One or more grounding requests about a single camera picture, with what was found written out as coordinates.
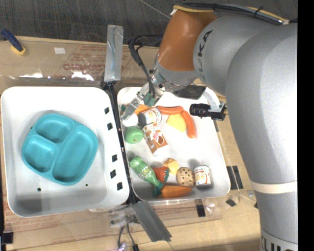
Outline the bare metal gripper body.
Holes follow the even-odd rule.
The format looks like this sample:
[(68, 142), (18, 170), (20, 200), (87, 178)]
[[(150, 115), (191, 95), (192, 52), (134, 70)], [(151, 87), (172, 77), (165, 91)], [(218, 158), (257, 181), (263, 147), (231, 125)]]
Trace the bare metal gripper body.
[(160, 73), (155, 73), (149, 77), (148, 81), (136, 94), (136, 99), (143, 104), (156, 104), (160, 98), (169, 92), (168, 83)]

